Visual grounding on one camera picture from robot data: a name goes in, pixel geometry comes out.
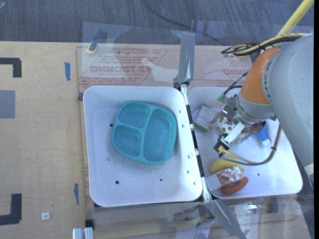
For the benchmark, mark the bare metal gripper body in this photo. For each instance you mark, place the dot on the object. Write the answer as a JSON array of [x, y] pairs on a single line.
[[228, 111]]

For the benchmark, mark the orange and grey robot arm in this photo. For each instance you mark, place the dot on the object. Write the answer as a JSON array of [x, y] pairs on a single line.
[[289, 88]]

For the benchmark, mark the white can with red print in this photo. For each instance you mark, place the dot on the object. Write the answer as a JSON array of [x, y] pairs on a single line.
[[226, 128]]

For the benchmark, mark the thin black and white rod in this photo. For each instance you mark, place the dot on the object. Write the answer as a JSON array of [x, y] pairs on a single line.
[[193, 131]]

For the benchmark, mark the blue bottle with white cap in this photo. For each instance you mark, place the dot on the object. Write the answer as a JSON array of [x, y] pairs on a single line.
[[263, 135]]

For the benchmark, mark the yellow banana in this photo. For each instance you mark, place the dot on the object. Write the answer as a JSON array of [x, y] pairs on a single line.
[[220, 163]]

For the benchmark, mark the white carton with orange print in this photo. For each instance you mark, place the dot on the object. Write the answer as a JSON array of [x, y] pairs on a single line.
[[228, 177]]

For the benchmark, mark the orange sausage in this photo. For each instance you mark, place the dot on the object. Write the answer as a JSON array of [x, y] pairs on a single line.
[[235, 187]]

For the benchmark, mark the white plastic tray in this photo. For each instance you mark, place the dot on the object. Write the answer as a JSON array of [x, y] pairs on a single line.
[[139, 183], [269, 178]]

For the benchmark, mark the green divided plate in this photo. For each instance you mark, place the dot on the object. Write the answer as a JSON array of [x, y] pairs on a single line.
[[145, 133]]

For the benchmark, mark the brown cardboard board, red print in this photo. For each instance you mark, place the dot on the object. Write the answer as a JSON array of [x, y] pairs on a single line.
[[129, 68]]

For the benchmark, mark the black cylinder on white bracket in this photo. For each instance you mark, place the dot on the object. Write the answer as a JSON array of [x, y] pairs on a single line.
[[233, 134]]

